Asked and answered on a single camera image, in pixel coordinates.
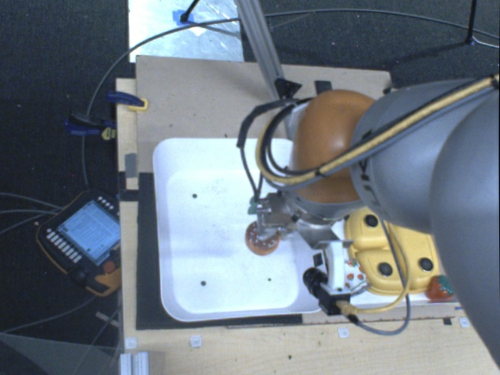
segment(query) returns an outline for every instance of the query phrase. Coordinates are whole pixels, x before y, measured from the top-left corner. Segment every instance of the white sticker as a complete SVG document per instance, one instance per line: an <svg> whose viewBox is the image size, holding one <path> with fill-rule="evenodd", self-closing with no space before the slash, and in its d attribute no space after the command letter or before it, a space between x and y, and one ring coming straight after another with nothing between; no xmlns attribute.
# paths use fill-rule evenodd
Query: white sticker
<svg viewBox="0 0 500 375"><path fill-rule="evenodd" d="M470 327L469 318L467 318L466 316L461 316L459 318L459 322L460 322L460 326L462 328L468 328L468 327Z"/></svg>
<svg viewBox="0 0 500 375"><path fill-rule="evenodd" d="M125 339L125 348L137 348L138 339L136 337L127 337Z"/></svg>
<svg viewBox="0 0 500 375"><path fill-rule="evenodd" d="M347 328L338 328L338 337L340 337L340 338L348 338L349 337L349 329L347 329Z"/></svg>
<svg viewBox="0 0 500 375"><path fill-rule="evenodd" d="M189 344L192 348L198 348L202 346L202 336L199 334L194 334L189 340Z"/></svg>

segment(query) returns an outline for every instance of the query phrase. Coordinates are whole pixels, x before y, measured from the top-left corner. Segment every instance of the brown round object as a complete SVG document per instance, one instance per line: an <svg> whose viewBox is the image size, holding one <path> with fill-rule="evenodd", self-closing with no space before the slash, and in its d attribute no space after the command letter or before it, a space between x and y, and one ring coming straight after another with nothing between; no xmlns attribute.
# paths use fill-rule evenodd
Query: brown round object
<svg viewBox="0 0 500 375"><path fill-rule="evenodd" d="M275 235L273 235L269 239L259 239L257 222L252 222L250 225L248 225L248 228L245 232L245 242L247 244L247 247L257 255L268 255L274 252L274 250L278 248L280 240L280 232L276 232Z"/></svg>
<svg viewBox="0 0 500 375"><path fill-rule="evenodd" d="M290 167L308 170L345 152L354 129L374 100L355 91L325 91L304 111L295 132ZM310 184L297 193L312 202L342 203L359 200L349 168Z"/></svg>

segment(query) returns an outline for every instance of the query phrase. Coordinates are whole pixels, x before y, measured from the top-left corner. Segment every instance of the metal sheet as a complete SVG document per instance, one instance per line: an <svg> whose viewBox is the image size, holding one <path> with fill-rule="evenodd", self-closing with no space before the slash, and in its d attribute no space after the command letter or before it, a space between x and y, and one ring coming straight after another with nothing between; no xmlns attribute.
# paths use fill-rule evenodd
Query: metal sheet
<svg viewBox="0 0 500 375"><path fill-rule="evenodd" d="M129 0L130 47L180 26L174 19L177 10L184 11L193 0ZM195 22L238 16L233 0L200 0L193 13ZM138 48L130 55L159 55L185 59L217 59L243 62L239 23L225 23L210 27L196 27L162 37Z"/></svg>

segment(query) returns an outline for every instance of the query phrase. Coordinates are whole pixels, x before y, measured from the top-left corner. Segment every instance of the black hole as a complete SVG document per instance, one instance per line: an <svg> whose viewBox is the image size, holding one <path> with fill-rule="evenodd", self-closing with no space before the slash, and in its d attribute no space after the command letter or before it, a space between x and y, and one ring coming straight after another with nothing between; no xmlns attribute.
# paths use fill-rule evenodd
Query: black hole
<svg viewBox="0 0 500 375"><path fill-rule="evenodd" d="M389 277L392 275L392 267L388 263L383 262L378 265L378 272L380 272L384 277Z"/></svg>
<svg viewBox="0 0 500 375"><path fill-rule="evenodd" d="M375 216L369 214L365 216L365 224L370 228L377 227L378 219Z"/></svg>
<svg viewBox="0 0 500 375"><path fill-rule="evenodd" d="M434 264L429 259L420 259L419 265L422 270L427 272L432 271L432 269L434 268Z"/></svg>

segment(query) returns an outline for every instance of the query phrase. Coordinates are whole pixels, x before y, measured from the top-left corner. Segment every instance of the beige surface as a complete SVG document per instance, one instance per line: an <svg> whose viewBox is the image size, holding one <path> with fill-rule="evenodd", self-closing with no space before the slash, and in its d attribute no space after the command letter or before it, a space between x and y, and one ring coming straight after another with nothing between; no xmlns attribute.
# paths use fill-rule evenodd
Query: beige surface
<svg viewBox="0 0 500 375"><path fill-rule="evenodd" d="M195 62L182 63L176 59L165 60L162 64L155 63L155 60L148 61L148 64L156 72L156 87L165 87L165 100L153 98L152 110L157 110L154 120L149 120L151 128L149 132L142 134L136 132L136 123L141 125L147 123L148 114L129 112L121 105L117 108L118 119L118 142L119 142L119 166L120 171L124 170L125 154L137 151L137 144L142 146L141 152L150 154L154 146L164 138L172 136L200 136L191 135L196 127L203 125L207 133L202 136L223 137L224 132L230 132L228 136L236 134L234 124L239 123L246 113L245 110L252 108L259 102L266 101L266 90L258 83L259 73L254 64L233 64L232 69L228 63L224 63L222 73L214 73L211 80L219 79L219 86L216 89L211 86L211 98L200 98L198 89L191 93L181 92L178 88L179 73L176 75L176 68L180 71L188 71L187 67L195 66ZM165 74L165 64L170 65L168 76ZM198 62L200 68L207 67L204 62ZM137 68L138 75L141 74L141 67ZM387 74L380 77L377 82L376 73L366 73L367 78L363 78L361 71L353 74L348 70L328 70L319 69L314 77L314 69L294 67L289 69L285 66L285 72L291 70L296 77L293 80L300 80L300 73L305 71L312 79L327 80L333 73L338 73L338 79L332 80L338 88L347 88L349 82L353 85L371 84L373 93L365 93L377 97L376 91L381 91L379 86L387 80ZM230 80L223 83L226 74ZM234 108L235 112L228 111L229 118L217 116L218 122L213 122L214 116L209 112L200 115L199 122L196 120L194 127L191 119L196 110L207 107L216 112L221 106L216 103L216 98L226 98L232 95L227 88L229 86L242 88L241 100L245 103L241 108ZM312 94L312 86L307 86L309 91L305 95ZM118 88L122 91L135 92L135 82L133 80L121 80ZM151 98L151 95L141 95L141 97ZM150 158L144 161L139 159L140 165L145 170L150 170ZM137 187L137 178L127 179L127 187L134 189ZM318 373L356 373L356 374L386 374L389 373L498 373L498 369L489 357L486 348L478 338L472 327L461 328L459 321L454 319L451 326L443 325L442 320L414 320L409 328L397 337L381 337L369 334L364 330L352 326L351 324L320 324L301 325L293 327L255 327L255 328L231 328L210 327L191 330L135 330L136 316L136 261L137 261L137 214L138 204L136 202L121 202L121 230L122 230L122 271L123 271L123 333L126 341L130 338L137 340L137 348L127 350L128 352L149 351L151 374L318 374ZM453 314L452 306L443 306L439 315L449 316ZM417 308L416 316L425 318L426 313L419 312ZM323 322L326 317L318 313L305 318L307 323ZM331 317L329 320L335 321L339 317ZM375 323L374 326L380 329L394 329L401 322ZM338 328L347 328L350 336L339 338ZM201 335L203 345L201 348L191 348L189 345L191 335Z"/></svg>

